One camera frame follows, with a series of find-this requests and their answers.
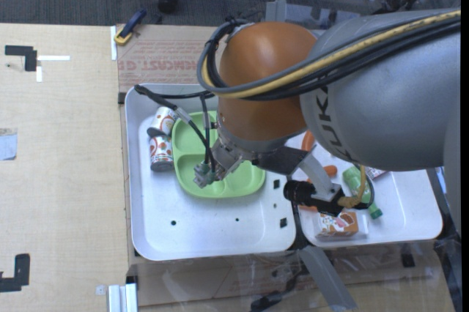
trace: can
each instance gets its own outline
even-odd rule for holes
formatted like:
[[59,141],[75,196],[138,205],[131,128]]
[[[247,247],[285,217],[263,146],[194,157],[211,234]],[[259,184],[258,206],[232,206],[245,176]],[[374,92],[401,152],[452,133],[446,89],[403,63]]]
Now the can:
[[150,168],[153,171],[174,169],[173,146],[171,136],[160,135],[149,140]]
[[178,118],[175,111],[166,106],[160,106],[153,117],[152,124],[147,129],[148,136],[150,138],[159,135],[171,136],[174,123]]

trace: green divided tray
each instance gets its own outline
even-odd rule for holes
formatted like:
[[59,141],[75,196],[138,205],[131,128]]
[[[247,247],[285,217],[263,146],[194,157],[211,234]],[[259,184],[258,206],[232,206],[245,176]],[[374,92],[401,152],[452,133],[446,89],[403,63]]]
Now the green divided tray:
[[[210,121],[216,118],[215,111],[209,111]],[[203,113],[191,114],[194,124],[205,134],[203,129]],[[228,174],[224,180],[217,181],[200,188],[194,181],[194,166],[205,159],[204,144],[192,127],[178,119],[172,130],[174,170],[181,187],[188,193],[202,198],[232,198],[255,193],[264,184],[265,171],[245,161]],[[218,134],[210,130],[210,146],[215,143]]]

